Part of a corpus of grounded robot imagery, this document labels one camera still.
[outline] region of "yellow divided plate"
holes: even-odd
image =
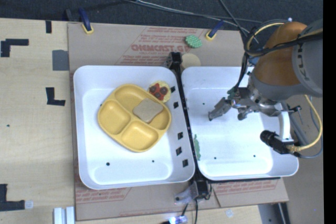
[[[149,123],[133,114],[144,99],[150,99],[163,107]],[[167,106],[134,84],[116,88],[98,111],[100,127],[115,141],[134,152],[144,152],[153,147],[169,128],[171,113]]]

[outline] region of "wooden table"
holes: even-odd
[[[32,200],[33,209],[0,212],[0,223],[52,223],[53,209],[74,206],[69,71],[53,71],[52,51],[68,50],[67,22],[0,19],[0,40],[29,39],[0,58],[0,184],[7,200]],[[47,105],[46,87],[65,106]],[[187,212],[190,222],[195,212]],[[84,223],[160,223],[171,215]],[[197,223],[260,224],[258,206],[200,210]]]

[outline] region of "green sponge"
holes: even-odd
[[[185,42],[191,48],[198,48],[198,47],[200,47],[202,45],[201,40],[198,37],[194,36],[194,35],[186,36],[185,37]]]

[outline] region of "drain hole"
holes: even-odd
[[[181,153],[182,153],[182,148],[179,147],[179,148],[176,150],[176,155],[179,156]]]
[[[183,167],[188,166],[188,160],[187,160],[187,159],[184,159],[184,160],[182,161],[182,165],[183,165]]]

